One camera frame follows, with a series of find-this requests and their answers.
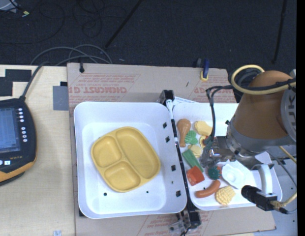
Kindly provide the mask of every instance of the yellow plate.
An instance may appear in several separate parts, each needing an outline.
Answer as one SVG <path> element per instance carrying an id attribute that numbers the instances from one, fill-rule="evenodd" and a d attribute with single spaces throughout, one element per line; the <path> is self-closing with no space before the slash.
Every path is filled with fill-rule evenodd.
<path id="1" fill-rule="evenodd" d="M 160 160 L 136 128 L 122 127 L 94 142 L 92 160 L 106 183 L 115 191 L 127 192 L 152 180 L 160 171 Z"/>

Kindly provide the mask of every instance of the blue clamp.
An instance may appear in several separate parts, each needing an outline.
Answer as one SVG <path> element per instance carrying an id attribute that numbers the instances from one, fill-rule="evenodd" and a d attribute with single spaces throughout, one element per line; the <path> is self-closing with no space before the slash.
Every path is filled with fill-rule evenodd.
<path id="1" fill-rule="evenodd" d="M 201 80 L 207 81 L 208 80 L 208 71 L 210 67 L 210 62 L 208 59 L 204 59 L 204 68 L 203 71 L 201 71 Z"/>

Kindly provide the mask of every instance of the screen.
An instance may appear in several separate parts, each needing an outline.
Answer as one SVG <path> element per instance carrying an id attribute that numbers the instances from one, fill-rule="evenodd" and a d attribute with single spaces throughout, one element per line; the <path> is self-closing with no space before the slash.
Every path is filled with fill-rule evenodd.
<path id="1" fill-rule="evenodd" d="M 14 108 L 0 109 L 0 153 L 19 151 L 20 141 Z"/>

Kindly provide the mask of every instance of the white tray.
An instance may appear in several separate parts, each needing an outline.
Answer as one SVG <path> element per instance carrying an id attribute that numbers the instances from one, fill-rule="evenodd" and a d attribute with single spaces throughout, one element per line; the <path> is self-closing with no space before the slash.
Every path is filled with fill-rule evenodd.
<path id="1" fill-rule="evenodd" d="M 214 104 L 214 110 L 215 110 L 215 118 L 216 118 L 216 129 L 215 129 L 215 136 L 225 136 L 227 131 L 227 125 L 225 122 L 227 120 L 231 120 L 233 114 L 236 111 L 238 104 L 230 104 L 230 103 L 215 103 Z M 191 129 L 193 129 L 193 124 L 196 121 L 203 120 L 205 121 L 209 126 L 213 126 L 213 119 L 212 119 L 212 111 L 208 103 L 180 103 L 174 106 L 173 115 L 176 123 L 182 119 L 186 118 L 188 119 L 192 126 Z M 186 144 L 186 147 L 181 147 L 180 151 L 181 153 L 187 150 L 188 144 Z M 258 156 L 256 156 L 256 159 L 260 160 L 263 163 L 271 163 L 270 156 L 267 152 L 261 153 Z M 185 172 L 190 169 L 190 166 L 186 163 L 186 161 L 183 158 L 184 168 Z M 250 171 L 245 166 L 243 166 L 238 161 L 230 162 L 229 160 L 226 163 L 220 163 L 220 164 L 230 164 L 235 168 L 240 169 L 244 175 L 244 185 L 248 184 L 251 186 L 255 186 L 259 189 L 262 188 L 261 185 L 261 177 L 258 171 Z M 191 196 L 191 201 L 194 203 L 194 205 L 201 209 L 201 210 L 217 210 L 217 209 L 226 209 L 226 208 L 236 208 L 236 207 L 250 207 L 250 206 L 256 206 L 256 204 L 249 202 L 247 199 L 245 199 L 241 194 L 241 189 L 233 188 L 236 192 L 236 195 L 233 197 L 229 205 L 222 206 L 219 204 L 216 200 L 214 195 L 211 195 L 206 198 L 196 198 L 194 195 L 194 192 L 197 190 L 202 190 L 204 187 L 209 187 L 212 180 L 208 177 L 206 170 L 204 170 L 204 176 L 205 180 L 201 183 L 198 183 L 194 186 L 191 186 L 188 182 L 188 188 Z M 271 169 L 271 176 L 272 176 L 272 182 L 273 182 L 273 193 L 277 194 L 278 200 L 281 200 L 282 198 L 282 190 L 280 188 L 277 176 L 275 174 L 274 168 Z M 223 179 L 220 179 L 221 185 L 220 187 L 225 187 L 228 185 L 226 181 Z"/>
<path id="2" fill-rule="evenodd" d="M 185 186 L 165 106 L 160 103 L 83 102 L 74 110 L 74 123 L 78 202 L 86 217 L 177 213 L 185 208 Z M 121 193 L 112 190 L 101 177 L 92 161 L 91 147 L 100 136 L 124 126 L 143 133 L 159 156 L 161 169 L 148 183 Z"/>

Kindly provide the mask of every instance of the toy sausage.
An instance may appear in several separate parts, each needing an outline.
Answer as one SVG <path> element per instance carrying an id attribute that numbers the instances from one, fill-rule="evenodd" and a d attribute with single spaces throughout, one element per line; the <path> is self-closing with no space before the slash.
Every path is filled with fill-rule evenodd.
<path id="1" fill-rule="evenodd" d="M 210 196 L 211 194 L 215 193 L 220 187 L 220 181 L 215 180 L 212 182 L 212 184 L 206 188 L 205 190 L 200 190 L 195 192 L 195 196 L 197 198 L 205 198 Z"/>

